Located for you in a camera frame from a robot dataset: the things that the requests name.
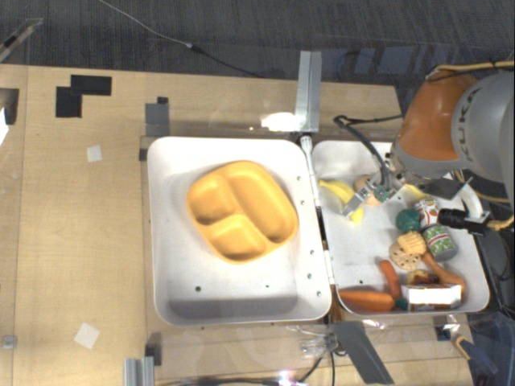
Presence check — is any yellow toy fruit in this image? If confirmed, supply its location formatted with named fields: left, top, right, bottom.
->
left=402, top=183, right=429, bottom=201

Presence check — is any beige egg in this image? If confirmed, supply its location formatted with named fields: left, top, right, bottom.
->
left=353, top=175, right=382, bottom=208

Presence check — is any yellow banana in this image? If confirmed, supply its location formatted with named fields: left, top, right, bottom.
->
left=318, top=179, right=365, bottom=223

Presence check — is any yellow waffle biscuit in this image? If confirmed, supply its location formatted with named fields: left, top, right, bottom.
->
left=397, top=231, right=428, bottom=256

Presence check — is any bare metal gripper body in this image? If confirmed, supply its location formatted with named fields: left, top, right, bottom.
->
left=363, top=170, right=408, bottom=205

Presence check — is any black cylinder on white bracket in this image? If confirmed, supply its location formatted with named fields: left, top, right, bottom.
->
left=437, top=183, right=492, bottom=237

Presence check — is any green broccoli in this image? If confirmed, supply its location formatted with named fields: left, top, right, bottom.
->
left=395, top=207, right=422, bottom=233

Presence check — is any orange sausage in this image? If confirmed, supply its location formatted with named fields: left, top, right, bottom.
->
left=378, top=259, right=404, bottom=299

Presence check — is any white plastic tray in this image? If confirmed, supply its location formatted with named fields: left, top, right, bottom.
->
left=311, top=139, right=492, bottom=318
left=146, top=135, right=333, bottom=328

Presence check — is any round beige holed biscuit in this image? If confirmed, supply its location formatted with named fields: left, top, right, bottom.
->
left=389, top=242, right=422, bottom=273

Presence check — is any brown and red bread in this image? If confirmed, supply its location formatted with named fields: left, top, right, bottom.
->
left=406, top=269, right=440, bottom=286

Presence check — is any orange carrot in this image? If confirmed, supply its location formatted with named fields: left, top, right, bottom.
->
left=338, top=289, right=410, bottom=314

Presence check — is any yellow divided plate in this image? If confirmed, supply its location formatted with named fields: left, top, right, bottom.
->
left=185, top=159, right=300, bottom=265

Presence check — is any white carton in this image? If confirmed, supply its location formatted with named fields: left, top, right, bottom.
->
left=400, top=283, right=463, bottom=313

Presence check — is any green and white can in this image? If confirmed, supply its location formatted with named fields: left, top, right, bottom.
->
left=421, top=224, right=459, bottom=262

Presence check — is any brown chicken drumstick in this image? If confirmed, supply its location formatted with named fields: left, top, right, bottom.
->
left=421, top=252, right=467, bottom=297

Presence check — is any red and white can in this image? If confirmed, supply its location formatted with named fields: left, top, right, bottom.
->
left=414, top=197, right=441, bottom=229

